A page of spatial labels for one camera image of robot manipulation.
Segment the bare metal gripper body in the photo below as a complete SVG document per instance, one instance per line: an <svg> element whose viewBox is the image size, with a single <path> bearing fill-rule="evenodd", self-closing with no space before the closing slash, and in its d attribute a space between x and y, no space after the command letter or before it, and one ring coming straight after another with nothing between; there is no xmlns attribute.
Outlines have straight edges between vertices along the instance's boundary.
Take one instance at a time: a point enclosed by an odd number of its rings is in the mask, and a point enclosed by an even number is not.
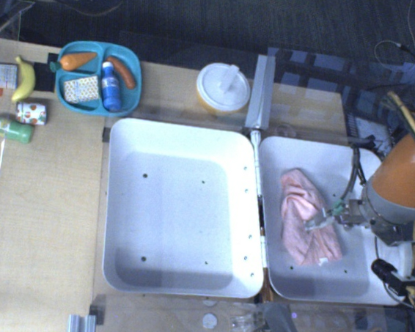
<svg viewBox="0 0 415 332"><path fill-rule="evenodd" d="M409 229L411 219L381 213L367 199L350 199L337 221L345 226L363 226L387 246L415 245L413 229Z"/></svg>

